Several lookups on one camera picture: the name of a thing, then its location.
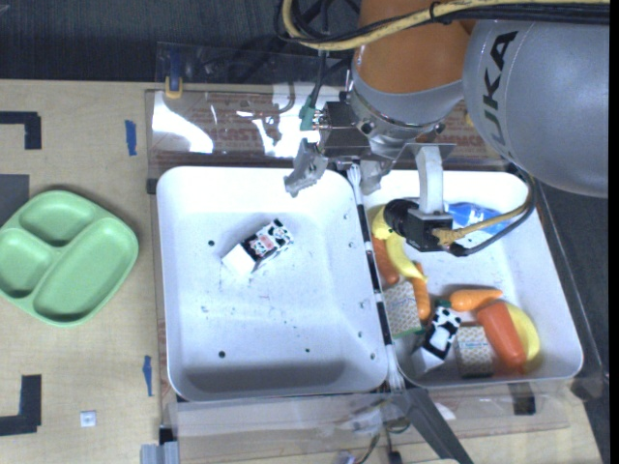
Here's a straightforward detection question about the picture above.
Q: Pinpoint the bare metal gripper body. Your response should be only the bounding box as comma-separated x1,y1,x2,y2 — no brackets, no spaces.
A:
317,101,447,162

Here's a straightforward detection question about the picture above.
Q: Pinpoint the thin black and white rod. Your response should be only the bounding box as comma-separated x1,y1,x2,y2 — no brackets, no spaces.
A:
346,163,404,392

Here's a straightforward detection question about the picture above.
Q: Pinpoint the yellow banana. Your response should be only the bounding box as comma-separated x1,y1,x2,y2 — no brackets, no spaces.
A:
370,203,429,282
502,301,542,376

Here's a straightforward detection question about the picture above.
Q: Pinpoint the cow print milk carton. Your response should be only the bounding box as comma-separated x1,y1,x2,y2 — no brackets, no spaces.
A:
221,217,296,276

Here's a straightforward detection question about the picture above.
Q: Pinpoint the orange sausage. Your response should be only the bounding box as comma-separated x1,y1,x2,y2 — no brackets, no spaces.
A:
371,237,401,287

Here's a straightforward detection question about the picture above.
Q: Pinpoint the blue packet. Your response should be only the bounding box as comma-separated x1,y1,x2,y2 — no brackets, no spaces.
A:
443,201,510,237

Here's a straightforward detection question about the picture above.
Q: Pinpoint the orange carrot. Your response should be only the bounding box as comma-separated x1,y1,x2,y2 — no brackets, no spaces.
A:
449,287,505,313
409,260,432,323

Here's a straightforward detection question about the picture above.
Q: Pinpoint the patterned beige box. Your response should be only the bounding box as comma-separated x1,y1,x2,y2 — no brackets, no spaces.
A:
454,325,496,379
383,281,426,340

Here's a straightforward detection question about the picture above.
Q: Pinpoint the white plastic tray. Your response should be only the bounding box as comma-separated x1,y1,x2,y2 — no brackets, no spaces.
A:
155,164,391,402
362,168,585,391

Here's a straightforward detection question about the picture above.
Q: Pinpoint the black and white carton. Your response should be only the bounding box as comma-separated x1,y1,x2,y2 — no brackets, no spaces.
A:
410,304,462,376

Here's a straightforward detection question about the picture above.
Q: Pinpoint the green divided plate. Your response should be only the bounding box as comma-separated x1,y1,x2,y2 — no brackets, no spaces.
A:
0,188,140,329

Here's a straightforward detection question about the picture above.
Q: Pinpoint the black cylinder on white bracket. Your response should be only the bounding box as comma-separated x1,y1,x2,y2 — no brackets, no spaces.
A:
384,142,457,253

